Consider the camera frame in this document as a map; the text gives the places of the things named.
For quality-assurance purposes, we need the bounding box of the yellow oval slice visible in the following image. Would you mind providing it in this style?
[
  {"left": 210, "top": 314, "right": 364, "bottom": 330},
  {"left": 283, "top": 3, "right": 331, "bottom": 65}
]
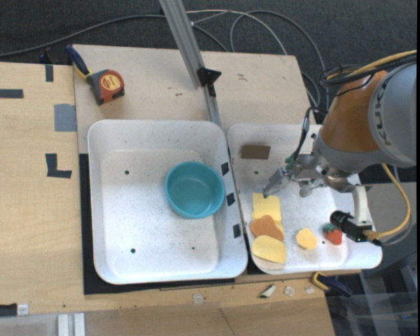
[{"left": 250, "top": 234, "right": 288, "bottom": 265}]

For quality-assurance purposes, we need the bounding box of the red toy strawberry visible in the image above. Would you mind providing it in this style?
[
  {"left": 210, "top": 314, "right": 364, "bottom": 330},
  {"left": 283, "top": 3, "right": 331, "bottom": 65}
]
[{"left": 322, "top": 223, "right": 344, "bottom": 246}]

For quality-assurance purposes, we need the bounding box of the yellow square cheese slice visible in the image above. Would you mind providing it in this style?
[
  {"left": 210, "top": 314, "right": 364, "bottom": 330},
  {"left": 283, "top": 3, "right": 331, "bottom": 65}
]
[{"left": 251, "top": 192, "right": 286, "bottom": 237}]

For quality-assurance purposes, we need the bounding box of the beige flat slice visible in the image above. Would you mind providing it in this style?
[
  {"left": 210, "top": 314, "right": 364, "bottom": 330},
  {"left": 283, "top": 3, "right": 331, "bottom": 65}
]
[{"left": 253, "top": 255, "right": 287, "bottom": 271}]

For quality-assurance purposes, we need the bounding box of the teal bowl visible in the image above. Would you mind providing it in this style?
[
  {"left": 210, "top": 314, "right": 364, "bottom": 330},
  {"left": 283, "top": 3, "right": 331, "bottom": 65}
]
[{"left": 164, "top": 160, "right": 227, "bottom": 221}]

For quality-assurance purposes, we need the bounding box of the pale wood board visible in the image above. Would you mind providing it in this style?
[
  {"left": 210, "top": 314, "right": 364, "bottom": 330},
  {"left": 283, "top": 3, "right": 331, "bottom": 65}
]
[{"left": 71, "top": 43, "right": 361, "bottom": 295}]

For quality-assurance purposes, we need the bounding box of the white plastic tray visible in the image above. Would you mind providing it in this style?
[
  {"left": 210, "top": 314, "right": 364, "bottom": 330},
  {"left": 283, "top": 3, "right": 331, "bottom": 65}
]
[
  {"left": 87, "top": 118, "right": 249, "bottom": 286},
  {"left": 226, "top": 122, "right": 384, "bottom": 276}
]

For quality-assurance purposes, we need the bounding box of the brown flat rectangle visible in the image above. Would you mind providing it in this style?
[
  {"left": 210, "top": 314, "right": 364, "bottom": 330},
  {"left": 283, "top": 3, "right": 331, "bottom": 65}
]
[{"left": 240, "top": 143, "right": 272, "bottom": 161}]

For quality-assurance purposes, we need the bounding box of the black cylinder on white bracket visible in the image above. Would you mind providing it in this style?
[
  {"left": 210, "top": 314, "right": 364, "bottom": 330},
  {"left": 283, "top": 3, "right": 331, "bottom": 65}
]
[{"left": 329, "top": 185, "right": 374, "bottom": 243}]

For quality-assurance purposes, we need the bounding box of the orange and grey tape measure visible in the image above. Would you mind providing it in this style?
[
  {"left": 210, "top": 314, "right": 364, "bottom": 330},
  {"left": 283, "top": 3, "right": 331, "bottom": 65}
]
[{"left": 87, "top": 69, "right": 126, "bottom": 106}]

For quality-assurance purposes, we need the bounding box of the small yellow flat piece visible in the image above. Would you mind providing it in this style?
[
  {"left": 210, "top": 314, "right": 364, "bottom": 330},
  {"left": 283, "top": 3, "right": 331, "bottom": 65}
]
[{"left": 295, "top": 227, "right": 319, "bottom": 251}]

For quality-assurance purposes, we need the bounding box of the orange flat slice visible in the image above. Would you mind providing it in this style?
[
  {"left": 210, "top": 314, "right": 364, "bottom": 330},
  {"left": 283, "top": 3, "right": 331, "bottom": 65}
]
[{"left": 248, "top": 214, "right": 285, "bottom": 243}]

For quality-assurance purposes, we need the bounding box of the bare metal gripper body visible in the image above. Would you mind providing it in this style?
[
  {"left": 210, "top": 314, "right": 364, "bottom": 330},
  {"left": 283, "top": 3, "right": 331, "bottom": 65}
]
[{"left": 289, "top": 153, "right": 358, "bottom": 193}]

